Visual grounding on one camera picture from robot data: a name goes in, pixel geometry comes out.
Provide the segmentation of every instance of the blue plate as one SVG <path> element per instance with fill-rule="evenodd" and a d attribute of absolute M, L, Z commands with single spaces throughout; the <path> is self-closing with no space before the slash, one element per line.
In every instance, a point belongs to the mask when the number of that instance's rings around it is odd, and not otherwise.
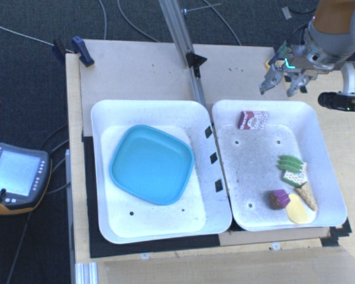
<path fill-rule="evenodd" d="M 193 168 L 191 148 L 147 125 L 131 127 L 118 144 L 109 171 L 121 189 L 157 205 L 170 205 L 183 194 Z"/>

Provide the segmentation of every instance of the wooden table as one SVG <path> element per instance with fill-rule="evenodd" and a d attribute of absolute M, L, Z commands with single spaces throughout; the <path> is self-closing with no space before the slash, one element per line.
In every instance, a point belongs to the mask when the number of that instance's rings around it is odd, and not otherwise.
<path fill-rule="evenodd" d="M 258 84 L 273 56 L 268 47 L 194 45 L 208 58 L 201 79 L 210 113 L 220 99 L 298 100 L 318 115 L 331 162 L 347 206 L 352 233 L 339 246 L 323 247 L 331 230 L 297 228 L 224 232 L 220 246 L 94 258 L 89 252 L 85 156 L 82 136 L 92 135 L 90 111 L 102 99 L 194 100 L 188 69 L 173 43 L 85 40 L 95 64 L 66 55 L 70 137 L 70 207 L 73 280 L 88 274 L 106 283 L 355 283 L 355 113 L 317 104 L 323 91 L 343 88 L 340 72 L 322 75 L 307 94 L 287 98 L 285 82 L 261 96 Z"/>

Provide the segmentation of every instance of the green led light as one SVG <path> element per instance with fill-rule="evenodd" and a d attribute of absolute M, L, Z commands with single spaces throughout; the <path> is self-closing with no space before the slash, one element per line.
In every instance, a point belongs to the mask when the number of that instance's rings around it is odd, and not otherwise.
<path fill-rule="evenodd" d="M 296 68 L 296 66 L 289 65 L 287 58 L 285 58 L 284 60 L 285 60 L 285 65 L 286 65 L 287 68 L 289 68 L 289 69 L 295 69 Z"/>

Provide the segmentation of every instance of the black floor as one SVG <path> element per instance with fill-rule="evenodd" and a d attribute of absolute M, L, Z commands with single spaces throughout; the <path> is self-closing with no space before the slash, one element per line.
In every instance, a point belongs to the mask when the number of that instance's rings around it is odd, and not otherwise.
<path fill-rule="evenodd" d="M 179 0 L 188 10 L 193 43 L 278 48 L 292 31 L 310 20 L 318 0 Z M 282 7 L 292 10 L 285 20 Z M 60 39 L 71 50 L 74 36 L 92 39 L 171 42 L 157 0 L 0 0 L 0 142 L 52 151 L 68 139 L 64 65 L 51 45 Z M 299 33 L 292 41 L 298 43 Z M 53 153 L 62 161 L 68 143 Z M 66 183 L 64 165 L 55 170 L 49 191 Z M 0 217 L 0 284 L 69 283 L 66 191 L 46 195 L 28 215 Z"/>

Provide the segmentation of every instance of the robotic arm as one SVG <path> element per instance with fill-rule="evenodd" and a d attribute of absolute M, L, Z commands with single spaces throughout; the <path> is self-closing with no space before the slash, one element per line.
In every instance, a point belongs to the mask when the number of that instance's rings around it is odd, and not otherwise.
<path fill-rule="evenodd" d="M 343 91 L 322 93 L 318 103 L 329 109 L 355 111 L 355 67 L 347 61 L 355 53 L 355 0 L 319 0 L 303 42 L 280 46 L 268 63 L 260 93 L 274 88 L 286 76 L 291 81 L 287 90 L 291 97 L 319 74 L 341 70 Z"/>

